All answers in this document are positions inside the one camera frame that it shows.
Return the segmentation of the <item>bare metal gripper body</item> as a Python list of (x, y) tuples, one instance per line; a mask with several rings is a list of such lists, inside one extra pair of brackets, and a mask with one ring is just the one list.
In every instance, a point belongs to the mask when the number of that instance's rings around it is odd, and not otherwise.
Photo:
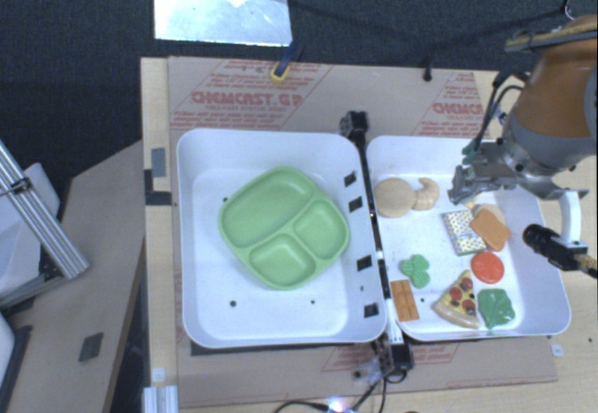
[(539, 163), (516, 141), (472, 141), (463, 149), (463, 190), (558, 191), (557, 171)]

